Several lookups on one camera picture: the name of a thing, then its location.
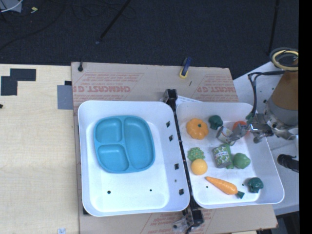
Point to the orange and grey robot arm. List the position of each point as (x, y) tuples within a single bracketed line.
[(286, 91)]

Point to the light green pepper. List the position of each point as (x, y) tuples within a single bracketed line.
[(241, 160)]

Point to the blue divided plate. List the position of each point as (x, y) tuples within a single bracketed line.
[(136, 142)]

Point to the dark green broccoli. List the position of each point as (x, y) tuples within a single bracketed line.
[(215, 121), (255, 184)]

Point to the brown cardboard board red print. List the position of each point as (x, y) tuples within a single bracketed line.
[(151, 86)]

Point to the small white and green can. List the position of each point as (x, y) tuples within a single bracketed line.
[(223, 133)]

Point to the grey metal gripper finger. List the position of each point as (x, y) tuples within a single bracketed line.
[(262, 134), (239, 132)]

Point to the green labelled can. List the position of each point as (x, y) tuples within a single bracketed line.
[(221, 156)]

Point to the light green long vegetable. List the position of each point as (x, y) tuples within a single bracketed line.
[(226, 145)]

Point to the thin black and white rod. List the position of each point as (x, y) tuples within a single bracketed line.
[(181, 142)]

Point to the green grapes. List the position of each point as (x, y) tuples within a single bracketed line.
[(195, 153)]

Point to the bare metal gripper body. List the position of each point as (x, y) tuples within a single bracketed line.
[(262, 124)]

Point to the yellow lemon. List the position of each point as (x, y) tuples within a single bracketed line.
[(199, 167)]

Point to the black cylinder on white bracket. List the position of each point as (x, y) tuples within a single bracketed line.
[(288, 161)]

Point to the white plastic tray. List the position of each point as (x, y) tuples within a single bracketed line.
[(136, 191), (219, 199)]

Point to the yellow pumpkin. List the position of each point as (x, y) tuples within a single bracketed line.
[(196, 130)]

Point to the orange carrot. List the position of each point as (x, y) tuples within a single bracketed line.
[(223, 185)]

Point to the white paper sheet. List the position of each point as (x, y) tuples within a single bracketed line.
[(187, 99)]

